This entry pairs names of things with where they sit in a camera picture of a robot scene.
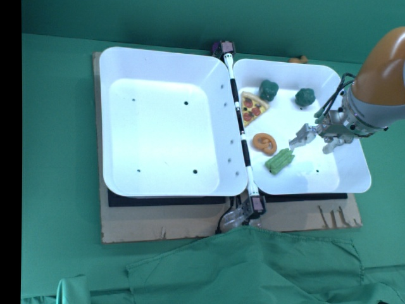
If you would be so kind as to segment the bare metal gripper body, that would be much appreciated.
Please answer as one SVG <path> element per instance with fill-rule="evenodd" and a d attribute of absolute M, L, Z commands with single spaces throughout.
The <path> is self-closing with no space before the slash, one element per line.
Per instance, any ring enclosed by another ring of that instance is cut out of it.
<path fill-rule="evenodd" d="M 316 132 L 328 144 L 350 144 L 354 134 L 344 126 L 342 112 L 331 110 L 316 119 Z"/>

